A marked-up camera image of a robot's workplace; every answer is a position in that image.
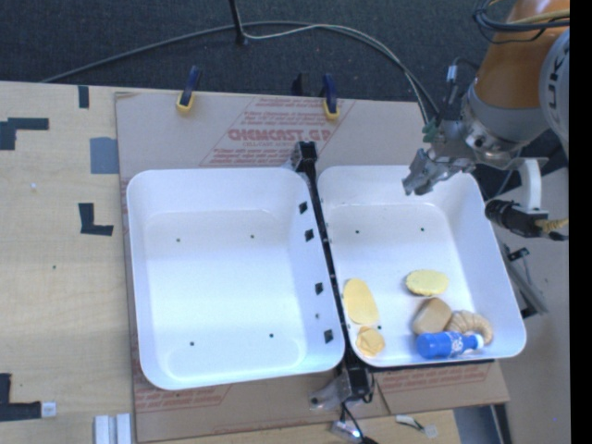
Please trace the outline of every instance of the croissant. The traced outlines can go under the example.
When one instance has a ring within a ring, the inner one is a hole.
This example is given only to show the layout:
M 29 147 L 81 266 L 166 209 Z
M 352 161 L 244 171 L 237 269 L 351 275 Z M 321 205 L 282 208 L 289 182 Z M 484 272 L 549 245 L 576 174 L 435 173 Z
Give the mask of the croissant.
M 446 325 L 446 330 L 455 330 L 466 333 L 469 331 L 481 334 L 483 341 L 488 345 L 493 340 L 493 327 L 481 314 L 470 311 L 456 311 Z

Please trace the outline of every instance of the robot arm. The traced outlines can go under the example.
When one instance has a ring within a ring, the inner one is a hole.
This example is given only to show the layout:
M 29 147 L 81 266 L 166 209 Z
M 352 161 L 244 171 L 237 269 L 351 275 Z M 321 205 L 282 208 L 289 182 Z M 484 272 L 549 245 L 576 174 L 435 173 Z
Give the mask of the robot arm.
M 475 13 L 475 20 L 498 32 L 462 99 L 459 119 L 437 117 L 424 127 L 430 147 L 418 150 L 403 180 L 408 195 L 430 192 L 476 164 L 515 169 L 532 187 L 524 205 L 498 201 L 488 207 L 488 218 L 524 237 L 564 240 L 541 227 L 547 217 L 539 209 L 537 176 L 546 160 L 525 159 L 520 152 L 551 128 L 569 156 L 569 6 L 570 0 L 518 0 L 497 25 L 482 8 Z M 455 70 L 450 68 L 449 81 Z

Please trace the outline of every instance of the empty white tray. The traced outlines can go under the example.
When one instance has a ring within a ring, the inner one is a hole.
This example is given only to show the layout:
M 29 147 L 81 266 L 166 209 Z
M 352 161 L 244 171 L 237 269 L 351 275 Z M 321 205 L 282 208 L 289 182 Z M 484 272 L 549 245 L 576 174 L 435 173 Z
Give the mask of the empty white tray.
M 144 171 L 128 186 L 140 362 L 161 389 L 326 371 L 345 350 L 306 182 Z
M 385 349 L 373 358 L 355 346 L 359 326 L 346 315 L 353 349 L 368 364 L 393 367 L 499 359 L 525 345 L 524 321 L 475 179 L 457 174 L 423 196 L 407 196 L 401 181 L 407 166 L 334 166 L 318 181 L 339 282 L 360 278 L 380 313 Z M 494 339 L 480 351 L 429 360 L 415 349 L 412 321 L 425 297 L 405 286 L 416 269 L 434 269 L 450 279 L 438 295 L 453 310 L 486 317 Z

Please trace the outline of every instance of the blue bottle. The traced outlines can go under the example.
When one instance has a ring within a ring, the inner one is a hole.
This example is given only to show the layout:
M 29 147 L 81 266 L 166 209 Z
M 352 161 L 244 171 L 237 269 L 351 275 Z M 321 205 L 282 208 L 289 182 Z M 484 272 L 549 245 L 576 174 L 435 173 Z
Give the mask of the blue bottle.
M 456 357 L 469 349 L 483 347 L 483 337 L 480 334 L 465 336 L 460 332 L 428 332 L 417 336 L 415 345 L 419 354 L 425 359 Z

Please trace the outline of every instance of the yellow slice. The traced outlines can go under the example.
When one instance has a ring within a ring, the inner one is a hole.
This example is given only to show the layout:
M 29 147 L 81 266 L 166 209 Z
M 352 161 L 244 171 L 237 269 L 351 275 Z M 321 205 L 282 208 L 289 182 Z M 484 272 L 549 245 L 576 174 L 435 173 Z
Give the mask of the yellow slice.
M 448 277 L 436 270 L 415 270 L 405 279 L 409 291 L 422 296 L 443 293 L 449 284 Z
M 350 319 L 356 324 L 374 324 L 378 321 L 378 308 L 372 292 L 361 279 L 355 277 L 345 283 L 343 305 Z
M 385 348 L 385 340 L 376 329 L 362 326 L 358 332 L 355 345 L 366 357 L 374 357 Z

